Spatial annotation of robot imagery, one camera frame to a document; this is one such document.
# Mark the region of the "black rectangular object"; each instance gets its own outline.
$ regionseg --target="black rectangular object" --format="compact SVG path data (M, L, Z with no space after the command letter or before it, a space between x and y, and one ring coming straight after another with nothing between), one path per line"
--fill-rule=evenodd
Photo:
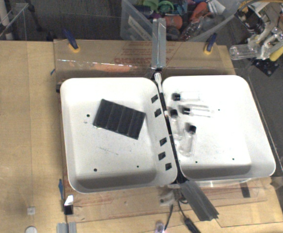
M144 112L102 99L93 125L138 140L145 117Z

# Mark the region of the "transparent plastic tube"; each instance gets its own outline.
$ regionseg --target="transparent plastic tube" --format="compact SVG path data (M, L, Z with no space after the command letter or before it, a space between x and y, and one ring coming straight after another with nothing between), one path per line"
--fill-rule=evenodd
M178 148L180 154L190 157L194 154L197 135L196 127L191 125L189 131L184 132L184 138Z
M231 46L230 57L232 60L256 58L261 54L261 47L258 44L243 44Z
M174 139L181 141L183 137L183 130L181 129L181 126L180 126L180 120L179 120L177 110L170 111L169 122L170 122L170 127L171 127L171 131L172 131L172 135Z
M197 102L200 101L200 93L194 91L183 91L179 93L174 93L172 95L174 101L180 102Z
M182 108L182 113L188 116L212 117L214 111L204 105L188 105Z

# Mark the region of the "plastic storage bin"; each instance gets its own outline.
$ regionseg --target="plastic storage bin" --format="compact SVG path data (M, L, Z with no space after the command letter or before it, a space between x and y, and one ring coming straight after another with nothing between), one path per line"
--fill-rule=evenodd
M225 20L212 29L197 35L190 41L206 41L214 32L221 29L233 19L241 2L245 0L213 0L218 12L223 14ZM120 35L124 40L151 40L152 23L139 13L135 7L137 0L122 0L121 31Z

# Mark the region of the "wooden table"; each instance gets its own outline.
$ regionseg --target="wooden table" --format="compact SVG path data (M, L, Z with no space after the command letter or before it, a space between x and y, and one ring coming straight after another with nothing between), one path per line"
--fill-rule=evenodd
M0 233L24 232L30 225L39 233L56 232L66 220L58 189L63 162L54 68L51 42L0 42ZM210 222L185 213L201 232L283 233L276 192L269 178L261 182L266 201L220 206L219 219ZM27 215L28 207L35 207L34 215ZM154 232L156 221L166 219L167 213L159 213L78 223L77 232ZM172 214L166 232L189 232L180 213Z

